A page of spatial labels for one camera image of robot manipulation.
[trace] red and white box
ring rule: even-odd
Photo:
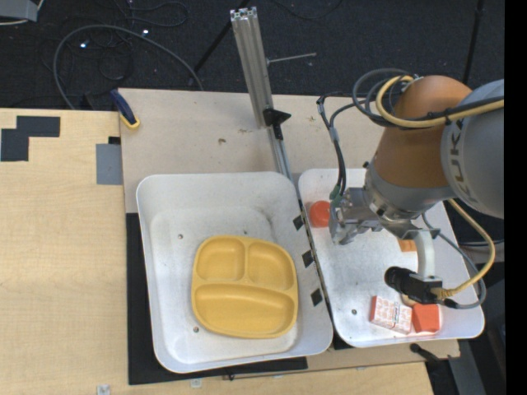
[[[370,322],[408,335],[412,331],[412,308],[375,295],[371,299]]]

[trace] blue clamp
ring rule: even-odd
[[[128,105],[128,102],[126,102],[126,100],[123,98],[123,96],[118,93],[116,89],[113,89],[110,91],[110,98],[117,107],[117,110],[121,115],[121,120],[123,120],[123,123],[126,124],[128,128],[138,128],[141,122],[139,121],[139,118],[137,118],[133,114],[132,109]]]

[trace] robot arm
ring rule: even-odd
[[[346,188],[332,201],[329,230],[335,244],[382,229],[414,240],[418,271],[391,267],[385,281],[410,299],[435,303],[442,283],[434,273],[431,239],[440,231],[419,229],[412,221],[453,198],[503,219],[504,81],[475,91],[442,76],[396,77],[391,83],[401,78],[407,85],[393,114],[382,106],[383,88],[377,97],[377,108],[396,127],[385,129],[364,186]]]

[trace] yellow plastic plate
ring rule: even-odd
[[[198,321],[231,337],[280,337],[298,313],[291,256],[278,244],[250,237],[206,239],[194,259],[191,294]]]

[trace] black clip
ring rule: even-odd
[[[117,107],[117,110],[119,111],[123,123],[126,124],[126,126],[130,129],[138,128],[141,122],[139,121],[139,118],[137,118],[133,114],[132,109],[128,105],[128,102],[126,102],[126,100],[123,98],[123,96],[117,90],[113,89],[112,91],[110,91],[110,98]]]
[[[283,141],[282,129],[280,125],[291,117],[290,114],[278,111],[277,109],[265,109],[263,120],[266,126],[273,126],[275,138]]]

